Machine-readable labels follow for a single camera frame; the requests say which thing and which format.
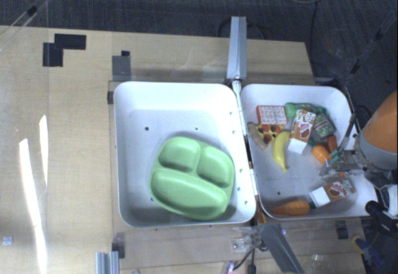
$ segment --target metal bracket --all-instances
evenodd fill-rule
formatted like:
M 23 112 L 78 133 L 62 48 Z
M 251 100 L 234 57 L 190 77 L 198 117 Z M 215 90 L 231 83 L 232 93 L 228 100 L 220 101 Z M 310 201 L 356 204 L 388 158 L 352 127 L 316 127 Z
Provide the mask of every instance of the metal bracket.
M 232 17 L 226 71 L 227 80 L 244 80 L 246 78 L 246 36 L 246 17 Z
M 119 252 L 95 254 L 95 274 L 119 274 Z

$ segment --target dark floor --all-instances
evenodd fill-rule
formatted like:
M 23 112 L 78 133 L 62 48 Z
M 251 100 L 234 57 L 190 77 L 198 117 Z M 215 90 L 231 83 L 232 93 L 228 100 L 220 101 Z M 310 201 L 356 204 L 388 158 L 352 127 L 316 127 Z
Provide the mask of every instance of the dark floor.
M 30 1 L 0 0 L 0 24 Z M 50 27 L 212 37 L 246 16 L 250 38 L 305 42 L 315 76 L 347 87 L 362 124 L 397 89 L 397 0 L 52 0 L 49 9 Z

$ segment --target toy banana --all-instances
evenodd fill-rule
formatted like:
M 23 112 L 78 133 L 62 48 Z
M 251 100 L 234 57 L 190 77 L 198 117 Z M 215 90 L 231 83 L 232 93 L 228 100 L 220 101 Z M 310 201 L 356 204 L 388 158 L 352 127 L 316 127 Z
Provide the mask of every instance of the toy banana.
M 283 172 L 286 171 L 285 166 L 285 150 L 284 146 L 290 137 L 290 132 L 281 132 L 272 142 L 272 158 L 282 167 Z

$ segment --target wooden surface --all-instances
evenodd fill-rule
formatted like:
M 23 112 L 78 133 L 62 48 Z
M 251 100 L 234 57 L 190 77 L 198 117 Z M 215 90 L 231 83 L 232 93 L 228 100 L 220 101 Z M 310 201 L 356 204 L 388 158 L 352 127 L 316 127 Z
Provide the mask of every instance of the wooden surface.
M 32 122 L 39 118 L 33 116 L 26 121 L 26 117 L 30 116 L 16 118 L 14 114 L 41 114 L 40 109 L 35 109 L 37 99 L 44 111 L 48 105 L 49 185 L 47 213 L 43 210 L 42 217 L 47 237 L 48 273 L 93 273 L 95 252 L 110 251 L 112 239 L 116 235 L 113 225 L 118 223 L 114 220 L 118 216 L 113 211 L 112 204 L 115 189 L 111 178 L 112 141 L 109 138 L 109 106 L 106 99 L 108 81 L 111 79 L 112 55 L 120 55 L 121 50 L 129 50 L 133 73 L 139 76 L 174 76 L 178 79 L 181 75 L 211 74 L 217 77 L 225 70 L 228 39 L 50 29 L 47 41 L 53 42 L 54 33 L 85 34 L 87 46 L 86 50 L 65 50 L 63 68 L 49 69 L 47 77 L 46 73 L 42 73 L 40 79 L 44 81 L 43 85 L 33 76 L 35 70 L 26 68 L 24 63 L 33 61 L 36 65 L 40 64 L 42 42 L 46 40 L 45 31 L 25 29 L 19 35 L 20 40 L 13 43 L 16 49 L 8 47 L 0 52 L 2 63 L 8 61 L 2 65 L 3 73 L 0 76 L 15 76 L 18 81 L 9 80 L 7 89 L 12 88 L 19 96 L 19 99 L 11 94 L 8 96 L 12 116 L 3 112 L 2 122 L 11 121 L 7 123 L 10 127 L 16 122 L 22 127 L 26 122 L 26 134 L 35 140 L 36 132 L 29 133 L 29 130 L 34 126 Z M 285 81 L 305 79 L 308 83 L 311 82 L 311 70 L 302 43 L 249 40 L 248 65 L 249 74 L 271 75 L 270 81 L 274 79 L 286 83 Z M 12 73 L 14 67 L 17 67 L 17 76 L 16 71 Z M 34 85 L 25 83 L 27 77 L 36 81 Z M 49 94 L 48 102 L 42 99 L 46 91 Z M 14 101 L 18 101 L 19 106 L 13 104 Z M 3 136 L 1 148 L 5 149 L 9 146 L 10 139 Z M 17 134 L 11 140 L 15 144 L 21 138 Z M 2 152 L 8 162 L 6 159 L 0 161 L 4 176 L 0 183 L 1 231 L 3 236 L 13 235 L 14 238 L 12 246 L 1 247 L 0 272 L 38 273 L 34 236 L 22 195 L 15 147 L 12 148 L 13 155 L 5 156 Z M 40 183 L 39 180 L 41 177 L 37 175 L 35 182 Z M 288 240 L 292 241 L 292 248 L 302 265 L 307 264 L 308 268 L 314 266 L 311 263 L 312 255 L 319 253 L 325 255 L 324 260 L 328 258 L 324 263 L 333 266 L 335 273 L 364 273 L 360 255 L 354 252 L 348 240 L 337 239 L 333 223 L 286 224 L 286 228 Z M 157 233 L 155 229 L 140 231 L 122 226 L 121 229 L 125 239 L 132 239 L 140 250 L 138 258 L 121 260 L 123 274 L 131 273 L 139 267 L 142 274 L 219 274 L 224 261 L 239 260 L 243 256 L 232 252 L 228 238 L 231 229 L 212 229 L 206 234 L 203 234 L 203 229 L 199 229 L 200 240 L 195 240 L 196 232 L 189 233 L 188 236 L 192 239 L 186 240 L 186 246 L 179 245 L 178 238 L 172 236 L 159 244 L 156 241 L 159 239 L 159 231 Z M 363 234 L 358 220 L 348 221 L 348 229 L 350 235 Z M 160 247 L 163 248 L 162 257 L 156 258 L 154 249 Z M 213 251 L 211 260 L 204 257 L 206 250 Z M 185 263 L 191 264 L 179 265 L 177 263 L 182 261 L 171 257 L 175 265 L 162 266 L 168 255 L 178 254 L 183 256 Z M 279 273 L 269 252 L 257 253 L 256 259 L 258 273 Z M 237 273 L 244 273 L 244 269 L 242 267 Z

